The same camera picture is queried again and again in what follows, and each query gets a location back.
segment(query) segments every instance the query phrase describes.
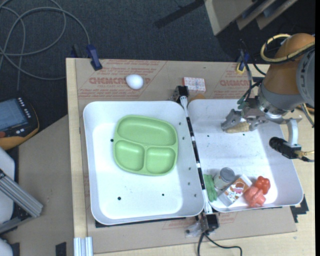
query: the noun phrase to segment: white egg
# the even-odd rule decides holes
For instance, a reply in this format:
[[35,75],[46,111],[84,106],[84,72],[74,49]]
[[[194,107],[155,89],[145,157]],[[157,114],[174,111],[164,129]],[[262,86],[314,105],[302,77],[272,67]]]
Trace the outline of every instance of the white egg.
[[125,77],[125,81],[131,89],[139,90],[144,86],[144,79],[141,75],[130,74]]

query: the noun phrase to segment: black surface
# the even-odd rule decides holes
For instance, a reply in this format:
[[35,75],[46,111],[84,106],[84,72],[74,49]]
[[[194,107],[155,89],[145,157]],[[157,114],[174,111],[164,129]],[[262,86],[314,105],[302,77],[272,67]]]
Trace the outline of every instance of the black surface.
[[[268,38],[278,33],[315,33],[315,0],[298,0],[267,27],[260,30],[254,20],[243,30],[235,22],[214,36],[202,0],[58,0],[88,31],[90,42],[101,59],[234,62],[243,39],[258,53]],[[18,14],[36,7],[54,7],[49,0],[11,0],[4,5]],[[16,20],[7,9],[0,10],[0,46],[4,48]],[[86,35],[81,26],[66,17],[62,38],[49,50],[25,56],[22,68],[45,78],[65,76],[65,58],[74,44],[84,51]],[[25,53],[50,45],[61,33],[64,19],[57,11],[37,11],[23,17],[26,30]],[[8,41],[7,53],[19,53],[23,30],[19,23]],[[14,63],[19,58],[11,58]],[[0,67],[0,99],[14,96],[18,71],[7,60]],[[21,74],[20,92],[33,104],[40,131],[67,114],[66,80],[47,81]]]

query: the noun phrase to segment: green plate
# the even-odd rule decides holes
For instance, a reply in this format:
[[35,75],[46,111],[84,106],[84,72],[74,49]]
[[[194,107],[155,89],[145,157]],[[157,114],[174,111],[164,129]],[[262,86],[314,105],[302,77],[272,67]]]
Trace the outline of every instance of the green plate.
[[172,124],[142,115],[126,115],[115,127],[113,158],[128,172],[160,176],[176,165],[178,136]]

